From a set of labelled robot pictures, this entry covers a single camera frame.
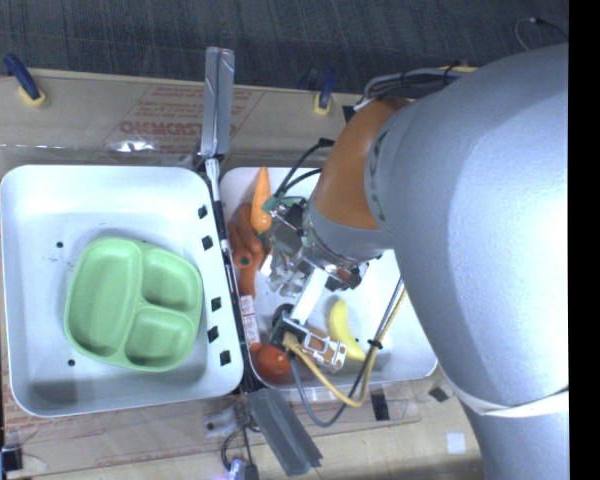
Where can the red tomato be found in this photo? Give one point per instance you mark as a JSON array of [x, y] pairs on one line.
[[272, 363]]

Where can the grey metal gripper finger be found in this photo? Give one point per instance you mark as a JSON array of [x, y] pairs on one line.
[[298, 279], [277, 271]]

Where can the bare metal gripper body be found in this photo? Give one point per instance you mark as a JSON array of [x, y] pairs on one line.
[[291, 230]]

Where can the white plastic tray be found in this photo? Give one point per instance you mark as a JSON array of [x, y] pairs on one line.
[[40, 208], [405, 338]]

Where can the brown cardboard board red print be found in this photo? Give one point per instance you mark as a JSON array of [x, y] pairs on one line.
[[105, 118]]

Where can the green divided plate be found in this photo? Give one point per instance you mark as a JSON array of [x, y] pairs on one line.
[[105, 298]]

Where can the orange-brown sausage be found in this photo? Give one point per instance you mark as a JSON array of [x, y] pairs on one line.
[[242, 233]]

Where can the red and white packet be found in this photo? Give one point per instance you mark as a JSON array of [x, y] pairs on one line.
[[250, 320]]

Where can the orange carrot with green end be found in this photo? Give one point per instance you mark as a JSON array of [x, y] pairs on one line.
[[248, 278]]

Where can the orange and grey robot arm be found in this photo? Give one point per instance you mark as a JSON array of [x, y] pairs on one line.
[[470, 228]]

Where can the yellow banana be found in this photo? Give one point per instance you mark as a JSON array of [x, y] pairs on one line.
[[341, 325]]

